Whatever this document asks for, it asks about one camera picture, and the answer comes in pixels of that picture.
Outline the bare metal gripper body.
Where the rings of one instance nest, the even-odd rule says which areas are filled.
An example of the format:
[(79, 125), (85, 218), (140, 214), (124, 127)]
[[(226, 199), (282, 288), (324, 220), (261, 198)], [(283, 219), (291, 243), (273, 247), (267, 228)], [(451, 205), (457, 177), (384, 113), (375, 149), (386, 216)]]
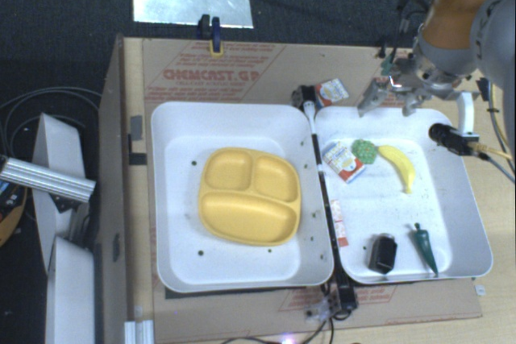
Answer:
[(447, 73), (425, 57), (398, 58), (390, 70), (393, 91), (447, 99), (460, 85), (460, 77)]

